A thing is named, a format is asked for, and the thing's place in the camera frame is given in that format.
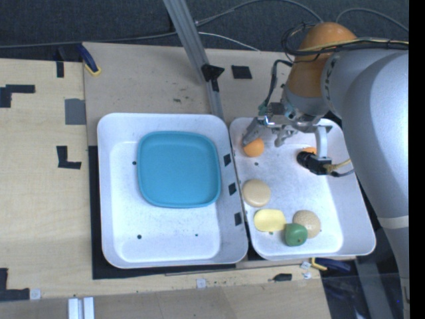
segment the metal bar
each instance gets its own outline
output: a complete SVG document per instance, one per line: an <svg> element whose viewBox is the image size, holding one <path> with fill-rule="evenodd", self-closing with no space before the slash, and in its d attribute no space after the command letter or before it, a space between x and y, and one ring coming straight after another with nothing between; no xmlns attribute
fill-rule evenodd
<svg viewBox="0 0 425 319"><path fill-rule="evenodd" d="M212 88L212 83L205 82L201 67L209 64L201 38L193 22L185 0L163 0L168 10L180 41L186 50L189 60L196 70L199 82L207 86L207 94L212 114L224 119L220 95Z"/></svg>

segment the robotic arm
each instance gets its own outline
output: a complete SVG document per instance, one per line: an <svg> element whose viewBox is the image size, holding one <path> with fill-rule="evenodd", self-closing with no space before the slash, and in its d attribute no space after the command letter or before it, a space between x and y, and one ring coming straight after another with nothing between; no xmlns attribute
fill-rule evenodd
<svg viewBox="0 0 425 319"><path fill-rule="evenodd" d="M355 39L341 25L322 23L310 29L300 48L308 51ZM242 145L264 127L277 133L276 146L297 131L314 132L317 153L299 162L313 173L326 173L321 170L329 163L326 145L321 145L326 133L316 124L328 111L341 119L355 173L394 252L409 318L408 51L370 46L350 50L297 56L282 99L263 106Z"/></svg>

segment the blue plate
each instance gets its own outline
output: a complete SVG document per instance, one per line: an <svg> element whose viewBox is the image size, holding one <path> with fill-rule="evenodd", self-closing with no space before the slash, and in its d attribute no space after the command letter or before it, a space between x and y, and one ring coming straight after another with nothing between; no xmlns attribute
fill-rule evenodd
<svg viewBox="0 0 425 319"><path fill-rule="evenodd" d="M207 137L191 132L151 132L137 150L141 194L160 207L205 207L221 189L217 150Z"/></svg>

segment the black hole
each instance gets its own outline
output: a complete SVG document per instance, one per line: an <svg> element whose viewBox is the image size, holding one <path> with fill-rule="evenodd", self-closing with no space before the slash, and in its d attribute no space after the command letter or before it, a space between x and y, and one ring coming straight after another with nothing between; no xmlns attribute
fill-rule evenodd
<svg viewBox="0 0 425 319"><path fill-rule="evenodd" d="M230 154L225 155L223 159L224 159L224 166L228 166L232 161L232 159L230 158Z"/></svg>
<svg viewBox="0 0 425 319"><path fill-rule="evenodd" d="M234 193L236 193L236 184L232 183L228 186L228 193L231 195L233 195Z"/></svg>
<svg viewBox="0 0 425 319"><path fill-rule="evenodd" d="M242 215L240 213L234 214L234 225L239 226L242 223Z"/></svg>

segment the white tray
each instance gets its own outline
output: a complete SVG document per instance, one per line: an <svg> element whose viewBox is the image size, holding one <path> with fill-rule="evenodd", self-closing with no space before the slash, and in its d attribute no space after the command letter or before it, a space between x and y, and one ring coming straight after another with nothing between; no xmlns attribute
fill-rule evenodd
<svg viewBox="0 0 425 319"><path fill-rule="evenodd" d="M345 177L317 176L301 167L297 153L316 146L313 134L298 132L279 148L274 146L276 135L266 129L262 136L264 153L249 158L243 152L242 136L251 118L237 118L230 125L230 138L234 150L236 170L242 187L249 179L261 179L272 191L270 202L263 208L280 209L288 223L296 211L314 211L321 220L322 231L303 245L290 247L284 243L283 231L273 235L258 231L254 214L259 208L244 202L246 220L255 251L268 260L303 259L367 255L375 247L375 234L361 195L355 174ZM328 133L328 156L333 163L345 161L349 156L340 127L330 120L321 125L332 125ZM339 170L350 170L349 164Z"/></svg>
<svg viewBox="0 0 425 319"><path fill-rule="evenodd" d="M208 137L220 160L221 193L206 207L150 205L137 183L137 145L156 131ZM102 250L118 268L236 263L248 250L226 124L211 115L126 114L98 124Z"/></svg>

